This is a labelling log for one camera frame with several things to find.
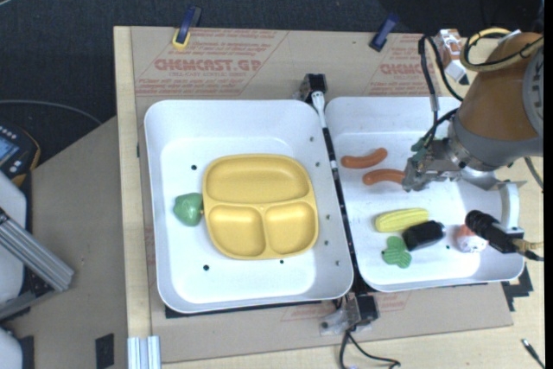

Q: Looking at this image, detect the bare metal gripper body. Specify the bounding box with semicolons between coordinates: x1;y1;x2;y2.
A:
405;138;473;187

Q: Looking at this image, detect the orange sausage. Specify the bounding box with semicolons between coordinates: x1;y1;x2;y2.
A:
361;168;408;188
340;147;389;170

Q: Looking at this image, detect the yellow corn cob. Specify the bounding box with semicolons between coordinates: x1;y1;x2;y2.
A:
374;207;430;233

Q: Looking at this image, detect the black bottle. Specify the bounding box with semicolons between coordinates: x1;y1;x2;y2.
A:
401;219;447;252

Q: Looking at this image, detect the orange and white packet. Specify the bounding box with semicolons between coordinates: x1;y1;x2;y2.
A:
456;223;489;254

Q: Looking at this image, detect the green broccoli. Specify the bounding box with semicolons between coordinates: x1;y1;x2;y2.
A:
380;235;413;270

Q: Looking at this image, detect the thin black and white rod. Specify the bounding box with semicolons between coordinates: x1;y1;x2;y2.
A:
311;91;360;296

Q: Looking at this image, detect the white plastic tray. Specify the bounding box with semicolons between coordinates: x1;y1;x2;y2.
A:
323;95;526;293
143;99;356;314

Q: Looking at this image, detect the white and orange carton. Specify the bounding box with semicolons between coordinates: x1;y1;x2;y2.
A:
435;28;471;84

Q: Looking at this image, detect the yellow divided plate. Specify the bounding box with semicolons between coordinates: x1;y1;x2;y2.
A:
201;153;321;261

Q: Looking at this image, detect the brown cardboard board red print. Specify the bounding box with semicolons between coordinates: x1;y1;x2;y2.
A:
129;26;515;364

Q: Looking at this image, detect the green bell pepper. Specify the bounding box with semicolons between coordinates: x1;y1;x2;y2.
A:
173;192;205;227

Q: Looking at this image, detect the black cylinder on white bracket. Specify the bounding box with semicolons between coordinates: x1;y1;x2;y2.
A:
465;181;526;255

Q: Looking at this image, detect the black block with thin wires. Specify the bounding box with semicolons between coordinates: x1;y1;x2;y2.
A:
319;293;380;336
301;73;328;101

